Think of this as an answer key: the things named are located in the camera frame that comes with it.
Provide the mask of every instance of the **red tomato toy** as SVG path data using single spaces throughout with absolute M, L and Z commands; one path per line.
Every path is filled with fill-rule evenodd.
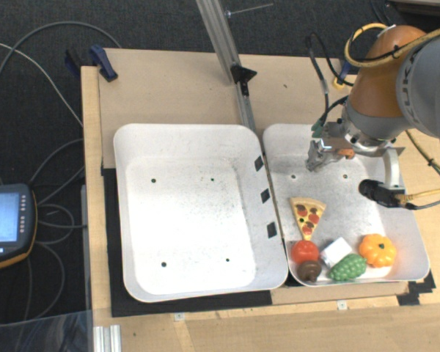
M 293 245 L 291 256 L 293 262 L 300 264 L 305 261 L 317 261 L 320 256 L 320 251 L 315 243 L 300 240 Z

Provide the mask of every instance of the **orange pumpkin toy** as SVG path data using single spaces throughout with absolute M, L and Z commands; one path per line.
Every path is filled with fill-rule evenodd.
M 386 236 L 373 233 L 366 235 L 359 246 L 359 253 L 367 263 L 377 268 L 391 266 L 396 257 L 396 248 Z

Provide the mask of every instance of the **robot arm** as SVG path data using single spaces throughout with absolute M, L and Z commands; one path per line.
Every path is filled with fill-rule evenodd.
M 407 46 L 412 48 L 403 52 Z M 352 59 L 348 46 L 346 55 L 361 69 L 341 118 L 326 123 L 320 139 L 310 142 L 307 168 L 318 171 L 355 154 L 382 157 L 385 183 L 366 180 L 360 192 L 397 207 L 397 154 L 403 149 L 393 149 L 391 142 L 408 128 L 440 139 L 440 31 L 425 34 L 411 26 L 393 26 L 383 30 L 370 49 L 367 58 L 372 61 Z

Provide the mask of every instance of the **pepperoni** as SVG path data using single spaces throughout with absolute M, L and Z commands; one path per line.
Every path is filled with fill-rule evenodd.
M 307 216 L 308 215 L 307 208 L 304 207 L 303 205 L 297 205 L 296 211 L 299 216 Z
M 308 216 L 308 219 L 309 219 L 312 223 L 315 223 L 315 224 L 318 224 L 318 222 L 320 221 L 320 217 L 319 217 L 318 215 L 316 215 L 316 214 L 310 214 L 310 215 Z
M 313 233 L 313 229 L 309 227 L 303 227 L 302 231 L 305 235 L 311 235 Z

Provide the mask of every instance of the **toy food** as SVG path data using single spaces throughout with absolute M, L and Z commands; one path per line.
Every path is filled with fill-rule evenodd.
M 316 282 L 321 274 L 321 265 L 318 261 L 306 261 L 298 266 L 298 278 L 303 282 Z
M 396 257 L 396 248 L 386 236 L 373 233 L 366 235 L 359 246 L 359 253 L 369 265 L 377 268 L 391 266 Z
M 317 261 L 320 256 L 320 251 L 315 243 L 300 240 L 293 245 L 291 256 L 293 262 L 301 264 L 305 261 Z
M 367 260 L 358 254 L 350 253 L 341 259 L 329 272 L 329 277 L 338 282 L 355 279 L 367 270 Z
M 313 232 L 318 228 L 318 222 L 326 205 L 316 199 L 303 197 L 290 198 L 290 204 L 303 239 L 311 240 Z

